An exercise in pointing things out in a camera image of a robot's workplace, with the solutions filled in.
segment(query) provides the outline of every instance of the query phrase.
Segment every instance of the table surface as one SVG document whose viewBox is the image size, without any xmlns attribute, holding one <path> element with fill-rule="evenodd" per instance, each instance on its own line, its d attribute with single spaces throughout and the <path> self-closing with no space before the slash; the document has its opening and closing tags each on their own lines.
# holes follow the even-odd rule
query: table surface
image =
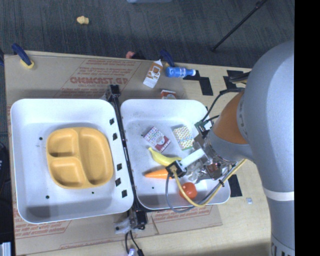
<svg viewBox="0 0 320 256">
<path fill-rule="evenodd" d="M 151 61 L 141 61 L 146 67 L 150 66 Z M 139 66 L 134 73 L 135 79 L 131 79 L 127 87 L 140 80 L 142 83 L 148 69 Z M 156 87 L 161 88 L 161 83 L 178 83 L 183 86 L 183 96 L 185 99 L 197 100 L 209 107 L 219 91 L 226 88 L 224 77 L 228 76 L 227 71 L 248 72 L 249 69 L 233 68 L 223 66 L 209 66 L 199 64 L 177 63 L 177 66 L 184 66 L 189 69 L 196 69 L 202 77 L 208 77 L 213 90 L 212 95 L 203 95 L 199 82 L 192 80 L 182 80 L 182 78 L 170 78 L 172 80 L 159 80 Z M 17 100 L 19 90 L 10 84 L 6 88 L 8 105 Z M 126 97 L 132 94 L 134 98 L 139 91 L 127 91 Z M 216 103 L 210 116 L 218 115 L 234 93 L 222 96 Z M 269 255 L 271 222 L 269 208 L 263 192 L 262 183 L 258 170 L 254 163 L 246 163 L 237 171 L 237 179 L 242 196 L 231 197 L 227 202 L 218 205 L 218 210 L 222 219 L 221 226 L 207 227 L 171 234 L 162 234 L 156 237 L 136 238 L 135 241 L 143 250 L 146 256 L 166 256 L 166 255 L 215 255 L 215 256 L 253 256 Z M 124 241 L 88 245 L 83 247 L 69 248 L 66 250 L 55 250 L 48 252 L 35 253 L 37 256 L 60 256 L 60 255 L 108 255 L 125 256 L 126 247 Z"/>
</svg>

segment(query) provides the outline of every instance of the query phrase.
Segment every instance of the orange plastic cover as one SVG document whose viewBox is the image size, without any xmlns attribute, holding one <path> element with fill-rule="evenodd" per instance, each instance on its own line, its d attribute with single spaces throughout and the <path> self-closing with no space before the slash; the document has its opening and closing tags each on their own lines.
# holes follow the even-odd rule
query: orange plastic cover
<svg viewBox="0 0 320 256">
<path fill-rule="evenodd" d="M 85 189 L 107 183 L 114 174 L 110 146 L 94 128 L 63 128 L 46 141 L 51 178 L 66 189 Z"/>
</svg>

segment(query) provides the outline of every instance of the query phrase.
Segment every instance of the toy carrot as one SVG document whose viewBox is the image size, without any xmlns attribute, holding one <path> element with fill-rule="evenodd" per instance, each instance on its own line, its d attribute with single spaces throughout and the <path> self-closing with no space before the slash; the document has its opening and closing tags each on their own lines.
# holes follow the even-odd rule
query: toy carrot
<svg viewBox="0 0 320 256">
<path fill-rule="evenodd" d="M 166 169 L 155 170 L 144 174 L 144 176 L 147 178 L 166 179 L 168 176 L 168 171 Z"/>
</svg>

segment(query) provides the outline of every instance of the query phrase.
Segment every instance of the blue bottle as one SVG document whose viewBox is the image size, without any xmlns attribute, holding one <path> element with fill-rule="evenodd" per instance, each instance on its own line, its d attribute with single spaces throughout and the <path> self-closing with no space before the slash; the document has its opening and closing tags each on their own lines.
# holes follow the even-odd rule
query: blue bottle
<svg viewBox="0 0 320 256">
<path fill-rule="evenodd" d="M 173 66 L 168 66 L 165 69 L 165 75 L 168 78 L 184 78 L 186 76 L 194 76 L 196 74 L 195 69 L 186 69 L 185 67 L 173 67 Z"/>
</svg>

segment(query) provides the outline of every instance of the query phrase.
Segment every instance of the red tomato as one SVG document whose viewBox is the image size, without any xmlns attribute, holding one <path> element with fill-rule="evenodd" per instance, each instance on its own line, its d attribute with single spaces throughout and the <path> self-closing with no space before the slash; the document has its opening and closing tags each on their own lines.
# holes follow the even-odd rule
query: red tomato
<svg viewBox="0 0 320 256">
<path fill-rule="evenodd" d="M 198 192 L 196 189 L 195 184 L 193 184 L 192 182 L 186 182 L 182 185 L 183 191 L 186 193 L 186 195 L 190 198 L 190 199 L 194 199 Z M 184 195 L 181 193 L 181 191 L 179 190 L 179 195 L 182 198 L 185 198 Z"/>
</svg>

